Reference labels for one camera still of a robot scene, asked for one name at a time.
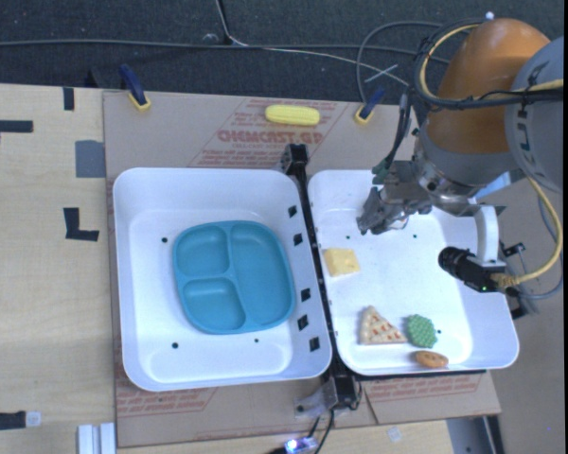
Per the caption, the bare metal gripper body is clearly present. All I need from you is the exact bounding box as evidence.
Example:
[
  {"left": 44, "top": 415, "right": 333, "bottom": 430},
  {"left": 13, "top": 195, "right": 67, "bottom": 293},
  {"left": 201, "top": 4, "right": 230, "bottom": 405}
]
[{"left": 380, "top": 160, "right": 477, "bottom": 219}]

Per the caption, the white plastic tray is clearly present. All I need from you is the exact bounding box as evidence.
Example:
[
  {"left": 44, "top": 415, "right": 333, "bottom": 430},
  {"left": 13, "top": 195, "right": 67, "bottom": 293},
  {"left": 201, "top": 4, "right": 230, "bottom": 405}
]
[
  {"left": 112, "top": 166, "right": 334, "bottom": 393},
  {"left": 307, "top": 168, "right": 522, "bottom": 377}
]

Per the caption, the yellow cheese wedge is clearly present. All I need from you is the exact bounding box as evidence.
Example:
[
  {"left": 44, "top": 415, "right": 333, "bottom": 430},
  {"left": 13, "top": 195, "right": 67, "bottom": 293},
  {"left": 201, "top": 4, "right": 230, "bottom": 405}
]
[{"left": 322, "top": 247, "right": 362, "bottom": 279}]

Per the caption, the thin black rod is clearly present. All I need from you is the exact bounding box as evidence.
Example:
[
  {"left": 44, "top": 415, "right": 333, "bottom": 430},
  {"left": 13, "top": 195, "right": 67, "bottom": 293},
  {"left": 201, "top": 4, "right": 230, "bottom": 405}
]
[{"left": 294, "top": 170, "right": 346, "bottom": 378}]

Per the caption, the pizza slice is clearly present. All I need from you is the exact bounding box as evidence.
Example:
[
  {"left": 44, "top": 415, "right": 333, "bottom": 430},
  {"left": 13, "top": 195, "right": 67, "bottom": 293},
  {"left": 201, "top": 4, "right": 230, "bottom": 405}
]
[{"left": 357, "top": 305, "right": 409, "bottom": 346}]

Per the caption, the green waffle biscuit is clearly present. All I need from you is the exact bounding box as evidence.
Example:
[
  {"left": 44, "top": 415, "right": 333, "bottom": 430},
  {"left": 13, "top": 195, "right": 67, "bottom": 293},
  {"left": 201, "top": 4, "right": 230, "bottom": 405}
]
[{"left": 404, "top": 313, "right": 439, "bottom": 350}]

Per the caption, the yellow corn cob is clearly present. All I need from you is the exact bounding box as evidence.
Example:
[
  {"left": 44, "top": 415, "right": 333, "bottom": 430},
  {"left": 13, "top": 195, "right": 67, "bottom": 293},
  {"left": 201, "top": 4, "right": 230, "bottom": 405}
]
[{"left": 264, "top": 104, "right": 322, "bottom": 128}]

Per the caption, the blue divided plate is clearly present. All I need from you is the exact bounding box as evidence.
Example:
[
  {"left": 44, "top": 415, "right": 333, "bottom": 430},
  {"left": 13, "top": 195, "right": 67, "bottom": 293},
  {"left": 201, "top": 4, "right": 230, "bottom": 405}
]
[{"left": 171, "top": 219, "right": 297, "bottom": 336}]

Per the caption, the orange round biscuit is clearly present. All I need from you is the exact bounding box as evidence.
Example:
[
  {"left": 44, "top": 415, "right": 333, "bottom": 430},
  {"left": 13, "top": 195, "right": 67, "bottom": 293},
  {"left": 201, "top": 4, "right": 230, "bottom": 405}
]
[{"left": 414, "top": 350, "right": 451, "bottom": 370}]

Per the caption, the brown cardboard board red print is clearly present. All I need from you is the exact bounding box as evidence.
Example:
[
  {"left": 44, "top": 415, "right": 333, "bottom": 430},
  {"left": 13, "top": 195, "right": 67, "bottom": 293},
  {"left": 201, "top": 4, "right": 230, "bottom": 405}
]
[{"left": 101, "top": 90, "right": 503, "bottom": 448}]

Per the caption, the black cylinder on white bracket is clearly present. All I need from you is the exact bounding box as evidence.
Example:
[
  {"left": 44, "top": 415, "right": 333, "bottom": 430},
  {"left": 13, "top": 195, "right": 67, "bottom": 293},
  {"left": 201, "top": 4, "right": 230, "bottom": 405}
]
[{"left": 437, "top": 204, "right": 508, "bottom": 295}]

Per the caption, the black block with thin wires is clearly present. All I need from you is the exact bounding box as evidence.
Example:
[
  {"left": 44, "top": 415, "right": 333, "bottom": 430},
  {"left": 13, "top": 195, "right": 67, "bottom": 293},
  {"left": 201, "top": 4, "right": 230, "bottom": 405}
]
[
  {"left": 279, "top": 143, "right": 311, "bottom": 177},
  {"left": 327, "top": 374, "right": 362, "bottom": 411}
]

